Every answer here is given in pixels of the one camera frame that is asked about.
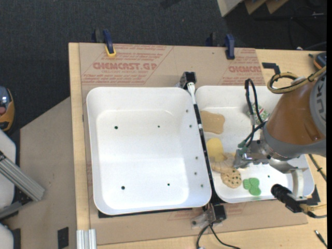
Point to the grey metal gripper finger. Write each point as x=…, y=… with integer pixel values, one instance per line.
x=248, y=164
x=238, y=160

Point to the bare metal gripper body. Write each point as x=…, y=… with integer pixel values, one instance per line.
x=255, y=152

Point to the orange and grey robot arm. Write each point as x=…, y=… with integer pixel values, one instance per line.
x=295, y=118

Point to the beige ridged pastry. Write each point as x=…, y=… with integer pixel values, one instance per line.
x=223, y=166

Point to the chocolate chip biscuit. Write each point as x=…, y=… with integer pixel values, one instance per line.
x=230, y=179

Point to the green toy grapes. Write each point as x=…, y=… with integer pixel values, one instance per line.
x=252, y=186

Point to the yellow rounded toy food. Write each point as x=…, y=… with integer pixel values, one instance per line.
x=215, y=148

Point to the white and green packet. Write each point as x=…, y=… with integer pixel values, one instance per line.
x=262, y=114

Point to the tan bread slice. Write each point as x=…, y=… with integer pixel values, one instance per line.
x=211, y=122

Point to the thin black and white rod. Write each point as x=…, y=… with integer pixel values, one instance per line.
x=199, y=121

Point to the white plastic tray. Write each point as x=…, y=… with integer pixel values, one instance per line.
x=145, y=149
x=233, y=100

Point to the brown cardboard board red print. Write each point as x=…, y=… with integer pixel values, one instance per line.
x=155, y=63

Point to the black cylinder on white bracket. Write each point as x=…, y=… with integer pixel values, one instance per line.
x=285, y=194

